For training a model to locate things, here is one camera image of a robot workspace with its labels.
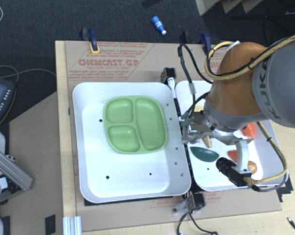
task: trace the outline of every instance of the black carpet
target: black carpet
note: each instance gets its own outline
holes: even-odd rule
[[[18,71],[46,69],[55,72],[56,40],[79,40],[82,27],[92,27],[98,41],[179,43],[182,32],[198,43],[208,32],[213,44],[223,40],[269,44],[295,34],[295,17],[232,19],[234,16],[277,15],[295,12],[295,0],[264,0],[249,13],[238,5],[225,14],[217,3],[202,17],[195,0],[0,0],[0,65]],[[157,15],[167,35],[151,23]],[[1,68],[0,76],[13,74]],[[27,72],[20,75],[15,103],[3,125],[56,91],[53,75]]]

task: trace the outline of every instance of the green plate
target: green plate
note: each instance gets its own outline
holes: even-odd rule
[[[107,140],[118,152],[155,152],[167,143],[167,128],[162,107],[148,96],[121,96],[104,107]]]

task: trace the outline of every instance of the blue clamp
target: blue clamp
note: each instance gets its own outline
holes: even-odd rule
[[[87,28],[83,27],[80,31],[80,40],[89,41],[91,52],[94,54],[99,53],[99,46],[93,28],[89,28],[88,30]]]
[[[202,32],[200,35],[200,44],[204,44],[203,50],[205,54],[211,49],[211,37],[207,32]]]

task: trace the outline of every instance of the blue bottle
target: blue bottle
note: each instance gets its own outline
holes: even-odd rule
[[[155,27],[162,33],[162,35],[165,35],[167,33],[164,29],[163,23],[159,20],[157,16],[152,18],[152,22],[155,25]]]

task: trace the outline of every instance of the white tray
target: white tray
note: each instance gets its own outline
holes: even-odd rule
[[[103,121],[107,101],[142,95],[162,107],[168,132],[166,146],[146,154],[122,154],[109,145]],[[73,92],[80,190],[93,203],[183,195],[191,176],[170,89],[152,83],[87,82]]]
[[[180,106],[181,114],[185,113],[192,104],[192,96],[189,90],[189,83],[187,81],[181,81],[177,84],[175,91],[177,95],[177,100]],[[205,81],[194,81],[196,88],[196,98],[204,94],[205,92],[210,91],[211,84]],[[200,106],[204,106],[204,100],[198,103]],[[272,128],[271,122],[269,120],[262,121],[263,125],[273,138],[273,140],[278,144],[274,130]],[[257,164],[257,172],[252,175],[253,179],[259,180],[262,178],[267,178],[270,176],[277,175],[283,170],[283,165],[273,150],[272,146],[266,142],[266,138],[261,133],[259,128],[255,126],[255,137],[252,142],[248,144],[249,150],[249,160],[254,161]],[[234,135],[238,138],[244,138],[245,136],[239,130],[234,132]],[[219,154],[220,157],[225,157],[230,159],[227,152],[230,150],[236,150],[235,145],[225,145],[217,139],[212,140],[213,150]],[[238,188],[232,182],[228,180],[221,172],[216,168],[216,162],[208,163],[203,162],[197,159],[190,150],[191,146],[198,146],[202,148],[207,148],[205,143],[200,140],[194,144],[187,144],[192,171],[196,184],[201,187],[203,190],[207,191],[216,191],[216,190],[226,190]],[[283,181],[283,177],[280,177],[276,180],[269,181],[267,183],[261,184],[261,186],[271,186],[280,184]]]

